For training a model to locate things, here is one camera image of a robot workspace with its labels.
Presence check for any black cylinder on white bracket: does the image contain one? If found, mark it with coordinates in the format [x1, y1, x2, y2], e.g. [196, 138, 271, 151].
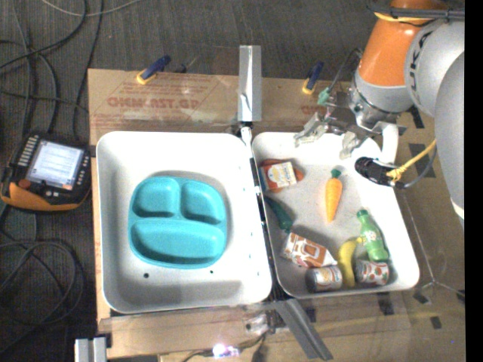
[354, 121, 401, 189]

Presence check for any blue divided plate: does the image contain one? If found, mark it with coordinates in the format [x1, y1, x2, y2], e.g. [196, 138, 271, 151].
[127, 175, 229, 270]

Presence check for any orange carrot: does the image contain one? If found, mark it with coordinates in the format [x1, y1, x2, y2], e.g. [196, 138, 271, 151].
[325, 168, 343, 224]

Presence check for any green plastic bottle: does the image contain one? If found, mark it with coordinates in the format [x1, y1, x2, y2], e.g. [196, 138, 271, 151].
[356, 209, 390, 262]

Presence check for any orange and white packet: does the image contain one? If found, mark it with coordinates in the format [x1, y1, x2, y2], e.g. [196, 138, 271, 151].
[258, 158, 305, 194]

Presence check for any yellow banana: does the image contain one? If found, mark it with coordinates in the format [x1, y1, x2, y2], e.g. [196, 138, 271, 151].
[337, 237, 365, 289]

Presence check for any dark green toy vegetable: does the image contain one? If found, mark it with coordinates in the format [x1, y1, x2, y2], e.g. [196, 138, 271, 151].
[263, 195, 294, 232]

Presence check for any brown cardboard board, red print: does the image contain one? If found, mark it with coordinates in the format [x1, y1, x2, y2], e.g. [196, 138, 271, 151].
[87, 68, 466, 360]

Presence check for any white and orange carton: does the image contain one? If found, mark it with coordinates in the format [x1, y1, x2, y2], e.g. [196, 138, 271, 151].
[281, 232, 338, 269]

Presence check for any white plastic tray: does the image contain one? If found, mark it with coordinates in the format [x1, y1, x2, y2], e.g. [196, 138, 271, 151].
[95, 130, 273, 314]
[251, 131, 421, 299]

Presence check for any silver can with orange label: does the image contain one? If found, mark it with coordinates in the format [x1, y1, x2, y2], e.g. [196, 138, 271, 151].
[304, 265, 343, 293]

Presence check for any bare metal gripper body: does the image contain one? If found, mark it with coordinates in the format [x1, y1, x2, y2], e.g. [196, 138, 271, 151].
[320, 88, 380, 136]

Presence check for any white can with red print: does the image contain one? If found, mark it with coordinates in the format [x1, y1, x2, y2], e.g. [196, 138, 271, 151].
[354, 258, 391, 288]

